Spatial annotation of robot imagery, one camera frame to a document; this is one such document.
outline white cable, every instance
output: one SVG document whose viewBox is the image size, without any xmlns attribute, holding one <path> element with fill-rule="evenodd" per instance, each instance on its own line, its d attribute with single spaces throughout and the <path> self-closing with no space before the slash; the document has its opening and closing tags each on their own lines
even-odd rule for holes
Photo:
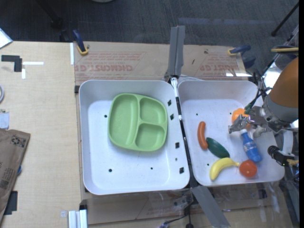
<svg viewBox="0 0 304 228">
<path fill-rule="evenodd" d="M 0 102 L 3 100 L 3 98 L 4 98 L 4 89 L 2 85 L 0 85 Z"/>
</svg>

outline wooden desk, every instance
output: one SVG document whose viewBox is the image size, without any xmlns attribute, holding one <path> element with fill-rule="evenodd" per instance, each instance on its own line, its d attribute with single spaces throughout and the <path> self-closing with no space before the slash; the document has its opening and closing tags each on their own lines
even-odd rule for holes
<svg viewBox="0 0 304 228">
<path fill-rule="evenodd" d="M 6 215 L 2 228 L 65 228 L 66 212 L 78 210 L 81 201 L 77 136 L 75 72 L 70 61 L 70 44 L 13 42 L 0 49 L 2 55 L 18 55 L 25 65 L 26 78 L 13 71 L 13 63 L 0 62 L 0 83 L 5 89 L 1 108 L 10 112 L 10 129 L 31 134 L 14 190 L 18 207 Z M 272 197 L 276 203 L 226 212 L 232 227 L 291 227 L 288 207 L 279 188 Z M 103 228 L 158 227 L 156 218 L 90 225 Z M 196 228 L 210 227 L 204 214 L 191 216 Z M 185 227 L 188 218 L 170 224 Z"/>
</svg>

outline gray floor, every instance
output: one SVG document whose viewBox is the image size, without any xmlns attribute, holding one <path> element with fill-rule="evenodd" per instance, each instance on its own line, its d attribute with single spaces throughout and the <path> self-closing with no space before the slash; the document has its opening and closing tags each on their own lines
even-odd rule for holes
<svg viewBox="0 0 304 228">
<path fill-rule="evenodd" d="M 0 0 L 0 28 L 13 40 L 58 42 L 66 29 L 77 29 L 84 41 L 169 44 L 171 27 L 186 26 L 185 44 L 239 47 L 250 45 L 255 57 L 249 71 L 263 72 L 299 24 L 299 9 L 278 30 L 299 0 L 47 0 L 63 18 L 63 27 L 50 27 L 50 18 L 34 0 Z"/>
</svg>

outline white tray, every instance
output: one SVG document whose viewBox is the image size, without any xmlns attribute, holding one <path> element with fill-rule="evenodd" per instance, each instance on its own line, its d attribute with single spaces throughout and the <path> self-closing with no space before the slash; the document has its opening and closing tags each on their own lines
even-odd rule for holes
<svg viewBox="0 0 304 228">
<path fill-rule="evenodd" d="M 223 169 L 218 177 L 211 181 L 209 170 L 218 160 L 209 150 L 202 150 L 197 129 L 201 121 L 206 123 L 205 137 L 210 137 L 222 144 L 235 162 L 248 159 L 243 150 L 239 132 L 229 134 L 228 126 L 232 125 L 231 114 L 238 108 L 245 108 L 257 93 L 257 86 L 249 81 L 183 81 L 178 86 L 182 118 L 185 127 L 193 174 L 201 185 L 219 186 L 249 182 L 278 181 L 283 178 L 283 166 L 271 158 L 267 149 L 276 145 L 272 132 L 263 133 L 255 139 L 263 160 L 257 165 L 257 175 L 251 179 L 242 176 L 237 167 Z M 257 106 L 263 103 L 261 97 L 256 101 Z"/>
<path fill-rule="evenodd" d="M 159 150 L 133 151 L 111 143 L 107 120 L 112 100 L 120 93 L 153 97 L 165 105 L 168 131 L 165 144 Z M 83 179 L 90 193 L 178 190 L 188 184 L 190 173 L 170 84 L 164 81 L 89 80 L 80 86 L 79 102 Z"/>
</svg>

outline red toy tomato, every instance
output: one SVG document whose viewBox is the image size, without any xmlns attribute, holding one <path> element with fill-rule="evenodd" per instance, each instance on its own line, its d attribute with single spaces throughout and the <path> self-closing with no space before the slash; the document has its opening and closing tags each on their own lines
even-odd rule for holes
<svg viewBox="0 0 304 228">
<path fill-rule="evenodd" d="M 257 173 L 257 166 L 252 160 L 246 160 L 239 166 L 239 172 L 245 177 L 253 177 Z"/>
</svg>

